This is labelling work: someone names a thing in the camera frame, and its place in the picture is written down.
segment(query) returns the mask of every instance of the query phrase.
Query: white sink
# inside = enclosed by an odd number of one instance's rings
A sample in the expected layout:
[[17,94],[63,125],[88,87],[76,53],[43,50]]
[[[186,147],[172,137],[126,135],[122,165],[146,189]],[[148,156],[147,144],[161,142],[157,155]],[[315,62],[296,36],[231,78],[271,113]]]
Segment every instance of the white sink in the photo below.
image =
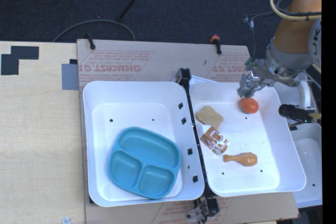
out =
[[298,208],[322,205],[322,127],[315,123],[297,125],[291,131],[307,183],[293,192]]

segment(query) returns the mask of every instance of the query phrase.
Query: red tomato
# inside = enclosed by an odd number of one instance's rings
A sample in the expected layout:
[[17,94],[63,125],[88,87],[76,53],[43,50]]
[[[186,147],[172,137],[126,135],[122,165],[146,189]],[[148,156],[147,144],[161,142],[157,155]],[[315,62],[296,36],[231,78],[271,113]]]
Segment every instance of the red tomato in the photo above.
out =
[[254,114],[258,111],[259,105],[256,100],[253,98],[242,98],[241,100],[241,107],[242,109],[249,114]]

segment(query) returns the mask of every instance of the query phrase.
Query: bread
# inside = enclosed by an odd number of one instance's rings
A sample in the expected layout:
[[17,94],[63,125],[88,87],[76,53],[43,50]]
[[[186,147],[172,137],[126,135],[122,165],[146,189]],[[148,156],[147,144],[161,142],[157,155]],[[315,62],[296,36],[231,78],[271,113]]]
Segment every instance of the bread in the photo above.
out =
[[223,117],[218,114],[211,106],[207,105],[196,114],[197,120],[206,125],[211,125],[215,129],[219,129],[223,122]]

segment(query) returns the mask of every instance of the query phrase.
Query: cardboard surface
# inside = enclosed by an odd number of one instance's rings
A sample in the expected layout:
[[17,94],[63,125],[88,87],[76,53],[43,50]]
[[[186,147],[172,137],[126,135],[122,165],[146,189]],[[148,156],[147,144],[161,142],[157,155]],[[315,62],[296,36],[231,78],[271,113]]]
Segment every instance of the cardboard surface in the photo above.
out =
[[[213,45],[142,41],[77,40],[81,104],[82,153],[87,223],[187,223],[185,213],[193,201],[160,202],[149,205],[99,207],[90,202],[87,181],[85,122],[82,91],[94,80],[172,81],[179,68],[190,68],[194,76],[219,82],[238,82],[249,54],[245,46],[222,45],[218,55]],[[220,212],[207,223],[247,223],[298,217],[292,193],[217,197]]]

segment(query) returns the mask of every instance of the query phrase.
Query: blue divided plate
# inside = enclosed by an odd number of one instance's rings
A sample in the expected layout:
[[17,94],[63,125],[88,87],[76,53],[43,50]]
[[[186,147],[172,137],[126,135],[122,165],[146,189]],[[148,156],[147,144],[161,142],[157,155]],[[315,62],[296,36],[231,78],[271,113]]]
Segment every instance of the blue divided plate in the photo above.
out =
[[108,162],[111,180],[140,196],[160,199],[173,188],[181,164],[178,146],[168,138],[139,127],[118,136]]

